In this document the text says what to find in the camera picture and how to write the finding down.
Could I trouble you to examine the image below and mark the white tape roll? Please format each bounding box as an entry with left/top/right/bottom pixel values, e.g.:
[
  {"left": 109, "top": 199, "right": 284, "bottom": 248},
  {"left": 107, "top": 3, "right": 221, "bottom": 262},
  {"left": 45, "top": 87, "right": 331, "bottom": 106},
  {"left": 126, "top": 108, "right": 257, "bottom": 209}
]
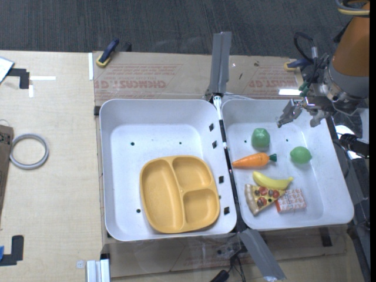
[{"left": 9, "top": 133, "right": 50, "bottom": 170}]

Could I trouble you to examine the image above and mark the black cylinder on white bracket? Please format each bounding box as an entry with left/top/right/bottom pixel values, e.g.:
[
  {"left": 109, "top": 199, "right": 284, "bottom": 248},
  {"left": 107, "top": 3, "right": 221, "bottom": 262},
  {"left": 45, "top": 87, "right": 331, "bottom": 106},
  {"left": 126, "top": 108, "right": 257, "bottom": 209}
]
[{"left": 334, "top": 108, "right": 370, "bottom": 159}]

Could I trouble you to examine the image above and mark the white plastic tray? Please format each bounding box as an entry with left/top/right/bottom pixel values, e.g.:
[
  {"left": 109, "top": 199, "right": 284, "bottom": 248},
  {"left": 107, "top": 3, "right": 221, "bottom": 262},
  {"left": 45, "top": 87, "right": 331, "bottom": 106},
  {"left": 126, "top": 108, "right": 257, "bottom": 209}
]
[
  {"left": 220, "top": 98, "right": 355, "bottom": 232},
  {"left": 99, "top": 98, "right": 238, "bottom": 243}
]

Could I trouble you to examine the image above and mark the green lime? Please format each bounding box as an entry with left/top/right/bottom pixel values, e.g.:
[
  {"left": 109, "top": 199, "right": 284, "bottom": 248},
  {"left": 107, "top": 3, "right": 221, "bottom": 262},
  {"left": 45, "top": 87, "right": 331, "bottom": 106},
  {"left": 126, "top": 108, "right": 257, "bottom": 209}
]
[{"left": 289, "top": 146, "right": 313, "bottom": 165}]

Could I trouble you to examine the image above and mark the pizza slice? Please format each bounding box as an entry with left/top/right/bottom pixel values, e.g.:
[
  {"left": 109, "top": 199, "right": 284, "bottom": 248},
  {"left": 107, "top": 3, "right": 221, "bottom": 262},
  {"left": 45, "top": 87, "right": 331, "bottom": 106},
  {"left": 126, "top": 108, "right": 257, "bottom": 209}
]
[{"left": 244, "top": 183, "right": 287, "bottom": 216}]

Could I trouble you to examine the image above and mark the white paper sheet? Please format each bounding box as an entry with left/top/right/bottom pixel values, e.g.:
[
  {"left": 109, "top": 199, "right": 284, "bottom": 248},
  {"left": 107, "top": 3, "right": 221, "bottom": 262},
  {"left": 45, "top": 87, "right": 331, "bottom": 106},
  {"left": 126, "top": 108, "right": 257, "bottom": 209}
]
[{"left": 0, "top": 56, "right": 15, "bottom": 84}]

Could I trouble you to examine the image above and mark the brown cardboard board red print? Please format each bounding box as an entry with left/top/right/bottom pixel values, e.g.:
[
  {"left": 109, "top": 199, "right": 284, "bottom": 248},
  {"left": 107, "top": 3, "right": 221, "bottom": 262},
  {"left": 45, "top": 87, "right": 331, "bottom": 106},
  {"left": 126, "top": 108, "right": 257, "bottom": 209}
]
[{"left": 92, "top": 51, "right": 357, "bottom": 278}]

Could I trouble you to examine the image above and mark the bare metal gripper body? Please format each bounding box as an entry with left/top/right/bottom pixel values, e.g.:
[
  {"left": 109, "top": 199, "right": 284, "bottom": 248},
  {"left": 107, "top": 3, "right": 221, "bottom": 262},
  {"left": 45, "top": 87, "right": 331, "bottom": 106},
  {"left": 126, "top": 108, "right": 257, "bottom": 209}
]
[{"left": 302, "top": 82, "right": 368, "bottom": 116}]

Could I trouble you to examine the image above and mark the yellow divided plate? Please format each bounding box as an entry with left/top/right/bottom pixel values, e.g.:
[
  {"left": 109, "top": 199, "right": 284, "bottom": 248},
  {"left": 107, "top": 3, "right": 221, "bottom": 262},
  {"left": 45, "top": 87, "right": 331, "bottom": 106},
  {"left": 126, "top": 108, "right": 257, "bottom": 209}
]
[{"left": 139, "top": 155, "right": 221, "bottom": 234}]

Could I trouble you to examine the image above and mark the yellow banana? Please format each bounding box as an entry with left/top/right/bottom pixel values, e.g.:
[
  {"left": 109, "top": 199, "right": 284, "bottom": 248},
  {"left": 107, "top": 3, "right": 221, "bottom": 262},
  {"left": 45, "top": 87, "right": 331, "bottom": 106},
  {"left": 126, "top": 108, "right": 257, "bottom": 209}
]
[{"left": 252, "top": 170, "right": 294, "bottom": 191}]

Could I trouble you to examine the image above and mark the orange and white carton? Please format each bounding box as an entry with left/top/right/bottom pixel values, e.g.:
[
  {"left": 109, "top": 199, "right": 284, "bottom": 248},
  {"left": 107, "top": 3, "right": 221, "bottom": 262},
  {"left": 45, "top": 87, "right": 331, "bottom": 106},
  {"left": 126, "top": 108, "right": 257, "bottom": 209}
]
[{"left": 274, "top": 188, "right": 307, "bottom": 214}]

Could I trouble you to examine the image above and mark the green bell pepper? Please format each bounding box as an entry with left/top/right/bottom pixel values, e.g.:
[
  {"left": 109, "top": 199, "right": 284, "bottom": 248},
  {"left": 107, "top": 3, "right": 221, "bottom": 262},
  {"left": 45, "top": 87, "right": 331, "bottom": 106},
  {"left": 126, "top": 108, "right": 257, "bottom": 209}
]
[{"left": 250, "top": 127, "right": 271, "bottom": 151}]

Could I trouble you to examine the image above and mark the orange carrot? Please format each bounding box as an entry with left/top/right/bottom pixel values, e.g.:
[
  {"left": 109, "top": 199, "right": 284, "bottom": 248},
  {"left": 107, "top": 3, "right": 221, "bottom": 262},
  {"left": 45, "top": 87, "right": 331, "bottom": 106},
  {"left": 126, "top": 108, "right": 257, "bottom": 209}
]
[{"left": 231, "top": 152, "right": 278, "bottom": 169}]

